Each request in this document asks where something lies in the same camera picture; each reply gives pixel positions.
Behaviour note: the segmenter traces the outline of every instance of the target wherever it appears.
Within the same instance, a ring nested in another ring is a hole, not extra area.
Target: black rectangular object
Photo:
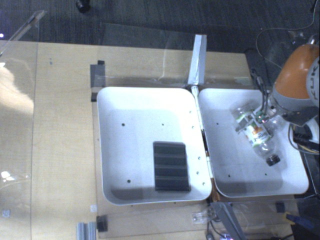
[[[153,158],[156,191],[190,191],[185,144],[155,141]]]

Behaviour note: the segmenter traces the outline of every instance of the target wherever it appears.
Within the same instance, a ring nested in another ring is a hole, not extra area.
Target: empty white tray
[[[252,102],[261,104],[258,90],[212,89],[199,94],[199,105],[205,129],[217,189],[226,197],[257,197],[302,194],[309,186],[300,153],[288,141],[288,125],[274,138],[281,161],[268,166],[258,157],[244,134],[235,131],[231,109]]]
[[[97,96],[102,189],[115,205],[200,201],[212,190],[195,99],[180,88],[107,87]],[[184,143],[190,191],[156,191],[154,142]]]

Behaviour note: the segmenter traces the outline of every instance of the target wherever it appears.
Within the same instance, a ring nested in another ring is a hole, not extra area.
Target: clear plastic bottle
[[[250,104],[246,104],[232,111],[238,127],[238,133],[243,132],[251,144],[254,152],[264,158],[269,166],[273,166],[280,161],[277,154],[276,142],[272,133],[268,132],[263,123],[258,123],[255,119],[254,109]]]

